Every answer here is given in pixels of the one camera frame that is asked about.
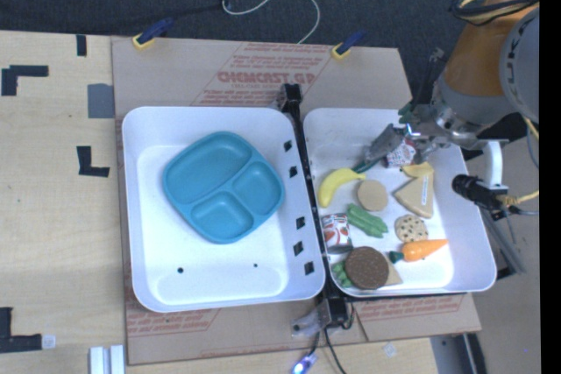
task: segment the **toy can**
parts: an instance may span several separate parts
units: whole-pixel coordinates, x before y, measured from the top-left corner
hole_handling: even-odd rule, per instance
[[[323,238],[330,254],[341,254],[352,250],[349,223],[345,214],[330,214],[322,217]]]

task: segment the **white tray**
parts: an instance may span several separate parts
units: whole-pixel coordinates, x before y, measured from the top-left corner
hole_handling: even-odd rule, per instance
[[[397,111],[390,109],[314,109],[309,112],[304,119],[304,134],[316,192],[327,173],[358,164],[365,148],[389,123],[399,126],[398,120]],[[434,215],[424,221],[430,238],[447,238],[449,244],[424,260],[395,264],[402,284],[375,291],[341,287],[345,293],[355,297],[463,293],[486,290],[493,285],[497,270],[479,209],[451,188],[453,178],[466,173],[460,149],[452,146],[438,150],[431,154],[429,162],[435,169]],[[394,222],[410,212],[397,202],[392,192],[411,179],[398,168],[385,168],[382,164],[367,171],[366,177],[380,181],[389,193],[387,207],[373,213],[384,220],[389,232],[379,239],[351,226],[353,245],[372,246],[385,254],[398,251],[401,242],[394,233]],[[344,213],[349,203],[357,203],[358,183],[341,186],[329,207],[319,208],[319,215]],[[330,256],[330,263],[335,264],[344,257]]]
[[[238,134],[280,175],[285,200],[235,243],[200,236],[165,196],[167,163],[218,131]],[[156,312],[305,300],[323,288],[325,270],[294,129],[266,108],[143,107],[123,121],[124,174],[132,286]]]

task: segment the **toy banana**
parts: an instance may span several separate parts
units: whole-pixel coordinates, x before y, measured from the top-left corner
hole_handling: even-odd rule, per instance
[[[334,172],[328,174],[322,181],[317,192],[317,199],[319,200],[319,205],[322,208],[327,208],[335,191],[343,184],[350,182],[352,180],[365,180],[366,175],[364,173],[356,173],[350,168],[338,168]]]

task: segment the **brown patty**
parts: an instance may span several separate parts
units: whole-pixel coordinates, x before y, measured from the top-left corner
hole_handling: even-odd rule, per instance
[[[344,270],[355,286],[365,290],[384,286],[389,276],[386,258],[369,246],[360,246],[352,250],[344,261]]]

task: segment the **blue clamp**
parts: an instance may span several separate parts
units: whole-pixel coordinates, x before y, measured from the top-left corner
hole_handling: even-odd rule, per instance
[[[158,38],[172,28],[173,24],[172,18],[162,19],[132,38],[132,44],[139,50],[144,50],[152,44],[154,38]]]
[[[351,51],[351,47],[357,45],[358,42],[360,42],[362,38],[365,37],[365,35],[366,32],[362,30],[353,33],[345,41],[341,42],[340,44],[337,44],[331,49],[331,56],[336,60],[342,60],[349,54],[349,52]]]

